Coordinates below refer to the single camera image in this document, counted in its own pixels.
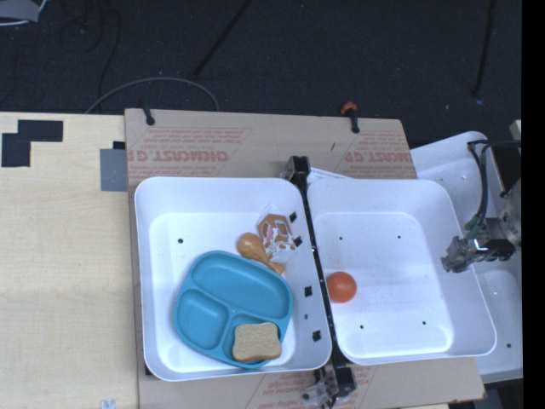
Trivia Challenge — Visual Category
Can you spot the blue divided plate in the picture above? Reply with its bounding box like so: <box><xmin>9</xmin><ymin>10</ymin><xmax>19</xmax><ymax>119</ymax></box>
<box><xmin>173</xmin><ymin>250</ymin><xmax>295</xmax><ymax>370</ymax></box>

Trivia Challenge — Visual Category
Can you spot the orange ball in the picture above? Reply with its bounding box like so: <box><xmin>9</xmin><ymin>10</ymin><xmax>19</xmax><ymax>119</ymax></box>
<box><xmin>325</xmin><ymin>271</ymin><xmax>358</xmax><ymax>304</ymax></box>

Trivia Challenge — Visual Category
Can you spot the brown cardboard board red print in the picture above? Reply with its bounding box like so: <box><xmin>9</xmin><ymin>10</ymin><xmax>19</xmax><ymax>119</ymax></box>
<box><xmin>123</xmin><ymin>107</ymin><xmax>487</xmax><ymax>409</ymax></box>

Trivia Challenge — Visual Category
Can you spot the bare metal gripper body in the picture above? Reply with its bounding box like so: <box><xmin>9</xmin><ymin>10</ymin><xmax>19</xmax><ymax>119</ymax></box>
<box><xmin>475</xmin><ymin>181</ymin><xmax>524</xmax><ymax>247</ymax></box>

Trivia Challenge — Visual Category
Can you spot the tan toy chicken drumstick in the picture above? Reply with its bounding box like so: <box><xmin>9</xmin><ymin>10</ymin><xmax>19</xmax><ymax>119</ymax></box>
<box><xmin>236</xmin><ymin>232</ymin><xmax>286</xmax><ymax>276</ymax></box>

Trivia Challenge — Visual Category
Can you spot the black block with thin wires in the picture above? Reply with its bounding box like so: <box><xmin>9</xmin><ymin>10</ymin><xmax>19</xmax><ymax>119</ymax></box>
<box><xmin>330</xmin><ymin>363</ymin><xmax>357</xmax><ymax>400</ymax></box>

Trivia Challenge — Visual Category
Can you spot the tan bread slice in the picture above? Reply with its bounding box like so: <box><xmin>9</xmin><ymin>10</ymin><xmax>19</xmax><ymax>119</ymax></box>
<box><xmin>232</xmin><ymin>321</ymin><xmax>284</xmax><ymax>364</ymax></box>

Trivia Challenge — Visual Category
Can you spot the white plastic tray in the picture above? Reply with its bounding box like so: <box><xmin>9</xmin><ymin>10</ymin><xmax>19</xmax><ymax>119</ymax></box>
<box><xmin>134</xmin><ymin>176</ymin><xmax>333</xmax><ymax>383</ymax></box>
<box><xmin>306</xmin><ymin>178</ymin><xmax>498</xmax><ymax>366</ymax></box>

